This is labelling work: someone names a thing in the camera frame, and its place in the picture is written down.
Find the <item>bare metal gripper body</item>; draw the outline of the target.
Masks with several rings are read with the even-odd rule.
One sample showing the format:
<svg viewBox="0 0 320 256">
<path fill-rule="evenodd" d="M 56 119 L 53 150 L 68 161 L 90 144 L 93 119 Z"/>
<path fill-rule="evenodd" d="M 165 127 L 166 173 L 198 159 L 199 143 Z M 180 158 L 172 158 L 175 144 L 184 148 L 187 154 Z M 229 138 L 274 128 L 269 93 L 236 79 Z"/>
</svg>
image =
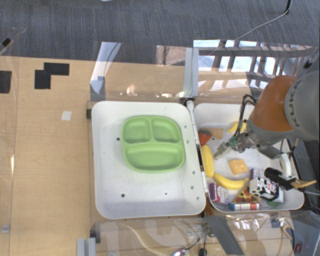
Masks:
<svg viewBox="0 0 320 256">
<path fill-rule="evenodd" d="M 230 138 L 230 147 L 239 153 L 246 149 L 260 149 L 266 146 L 266 143 L 254 133 L 240 133 Z"/>
</svg>

